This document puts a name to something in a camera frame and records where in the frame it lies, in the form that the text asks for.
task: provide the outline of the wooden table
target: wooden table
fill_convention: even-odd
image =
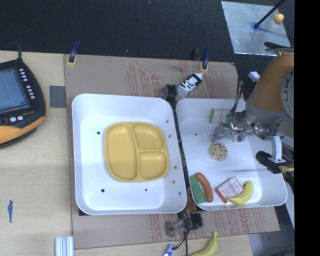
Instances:
[[[17,57],[15,51],[0,51],[0,63]],[[55,237],[73,235],[67,114],[65,108],[49,105],[49,86],[65,86],[64,54],[23,52],[22,59],[41,85],[48,111],[34,134],[0,149],[0,255],[53,256]],[[188,240],[189,254],[204,248],[208,240]],[[247,235],[219,237],[218,242],[216,256],[252,255]],[[74,255],[161,256],[167,245],[158,242],[79,249]],[[174,252],[175,256],[185,254],[184,244]]]

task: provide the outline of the hot dog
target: hot dog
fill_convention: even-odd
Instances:
[[[195,174],[195,177],[203,188],[206,201],[208,203],[212,202],[214,200],[214,195],[213,195],[212,188],[211,188],[207,178],[201,172],[197,172]]]

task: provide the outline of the black metal bar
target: black metal bar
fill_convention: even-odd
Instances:
[[[259,27],[259,25],[266,19],[269,17],[270,14],[272,14],[275,9],[277,9],[285,0],[281,0],[280,2],[278,2],[259,22],[257,22],[256,24],[253,25],[253,27],[255,29],[257,29]]]

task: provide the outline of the banana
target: banana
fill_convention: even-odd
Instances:
[[[235,203],[236,205],[242,205],[251,198],[253,192],[254,192],[254,185],[252,181],[249,180],[240,194],[237,194],[236,196],[233,196],[233,197],[228,196],[226,199],[228,201]]]
[[[192,253],[190,256],[213,256],[216,254],[219,247],[219,243],[217,240],[218,232],[212,231],[212,233],[213,236],[207,246],[203,250]]]

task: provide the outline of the cardboard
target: cardboard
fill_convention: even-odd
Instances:
[[[75,198],[73,127],[71,104],[83,93],[158,97],[165,85],[179,85],[200,72],[200,61],[78,55],[74,66],[64,56],[72,229],[75,249],[108,247],[181,240],[169,237],[165,222],[178,221],[171,214],[85,215]],[[238,75],[232,63],[209,62],[203,82],[190,98],[232,99]],[[202,211],[203,226],[190,232],[188,239],[234,236],[279,231],[274,207]]]

